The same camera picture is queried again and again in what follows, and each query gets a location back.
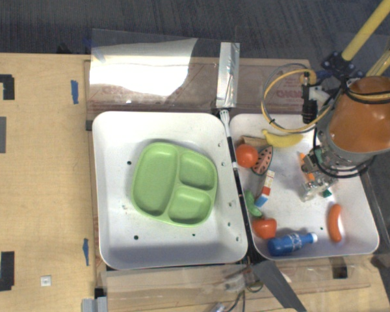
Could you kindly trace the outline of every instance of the wooden surface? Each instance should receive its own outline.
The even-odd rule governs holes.
[[[84,125],[83,66],[88,59],[0,53],[0,73],[12,74],[16,84],[14,101],[3,101],[0,85],[0,116],[7,117],[7,151],[0,154],[0,253],[15,251],[16,264],[12,290],[0,292],[0,311],[80,311],[81,300],[94,295],[92,189]],[[71,80],[79,83],[76,105]],[[367,264],[361,271],[369,283],[362,288],[339,286],[299,298],[309,311],[390,311],[378,270]],[[40,286],[45,275],[52,276],[52,286]],[[246,311],[292,311],[282,309],[275,298],[256,297],[248,295]],[[211,307],[152,311],[207,312]]]

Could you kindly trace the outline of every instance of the orange ball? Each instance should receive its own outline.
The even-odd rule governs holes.
[[[239,166],[251,168],[259,159],[259,152],[249,144],[241,144],[235,150],[235,158]]]

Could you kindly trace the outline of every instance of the sausage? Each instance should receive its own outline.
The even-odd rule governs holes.
[[[333,205],[328,213],[328,233],[330,239],[334,242],[340,242],[342,239],[341,232],[339,232],[339,214],[341,213],[341,206],[336,203]]]

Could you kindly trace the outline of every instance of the toy banana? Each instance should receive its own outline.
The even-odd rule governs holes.
[[[302,134],[276,135],[269,133],[266,129],[262,130],[262,133],[266,137],[268,144],[278,148],[294,146],[304,138]]]

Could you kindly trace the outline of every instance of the toy water bottle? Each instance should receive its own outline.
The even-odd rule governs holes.
[[[270,239],[267,242],[267,248],[271,255],[278,257],[300,250],[306,244],[313,244],[317,241],[318,237],[313,232],[307,233],[306,235],[292,232],[286,236]]]

